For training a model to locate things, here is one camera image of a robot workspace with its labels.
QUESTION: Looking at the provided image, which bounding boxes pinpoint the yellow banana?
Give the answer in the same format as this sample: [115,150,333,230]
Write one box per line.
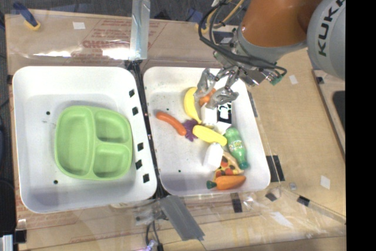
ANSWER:
[183,86,203,125]

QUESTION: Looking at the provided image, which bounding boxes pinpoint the white carton with black print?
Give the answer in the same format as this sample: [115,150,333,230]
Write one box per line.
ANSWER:
[216,101,233,133]

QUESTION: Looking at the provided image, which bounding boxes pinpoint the green bottle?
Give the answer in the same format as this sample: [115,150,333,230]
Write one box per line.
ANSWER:
[223,127,250,170]

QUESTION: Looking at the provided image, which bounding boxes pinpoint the yellow oblong toy food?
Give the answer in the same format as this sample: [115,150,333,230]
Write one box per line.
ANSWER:
[192,125,228,147]

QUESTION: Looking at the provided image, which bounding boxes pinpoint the white plastic tray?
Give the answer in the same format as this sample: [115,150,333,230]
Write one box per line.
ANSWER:
[142,66,271,197]
[12,65,158,214]

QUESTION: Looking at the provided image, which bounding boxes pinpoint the brown cardboard board, red print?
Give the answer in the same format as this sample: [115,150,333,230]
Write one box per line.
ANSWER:
[4,9,346,251]

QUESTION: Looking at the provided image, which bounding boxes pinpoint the green divided plate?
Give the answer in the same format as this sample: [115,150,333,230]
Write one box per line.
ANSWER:
[54,105,133,181]

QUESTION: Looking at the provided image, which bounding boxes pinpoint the pizza slice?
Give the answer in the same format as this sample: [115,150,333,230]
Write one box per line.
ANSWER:
[213,151,244,180]

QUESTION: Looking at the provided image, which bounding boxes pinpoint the purple grapes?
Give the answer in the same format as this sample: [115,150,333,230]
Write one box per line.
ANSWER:
[182,119,200,142]

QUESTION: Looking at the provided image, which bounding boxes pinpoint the small orange toy food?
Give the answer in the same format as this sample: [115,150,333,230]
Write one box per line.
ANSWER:
[199,88,217,106]

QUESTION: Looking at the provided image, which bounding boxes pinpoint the orange carrot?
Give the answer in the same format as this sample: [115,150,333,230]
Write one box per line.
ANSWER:
[206,175,247,191]

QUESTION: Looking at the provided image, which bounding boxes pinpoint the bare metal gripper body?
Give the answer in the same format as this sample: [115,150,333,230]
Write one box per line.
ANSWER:
[213,28,283,87]

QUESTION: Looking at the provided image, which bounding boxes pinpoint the small white block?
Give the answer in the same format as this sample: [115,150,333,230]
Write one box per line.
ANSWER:
[200,102,218,127]

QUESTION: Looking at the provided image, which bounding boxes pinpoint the orange sausage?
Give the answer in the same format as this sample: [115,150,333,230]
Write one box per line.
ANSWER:
[155,111,187,136]

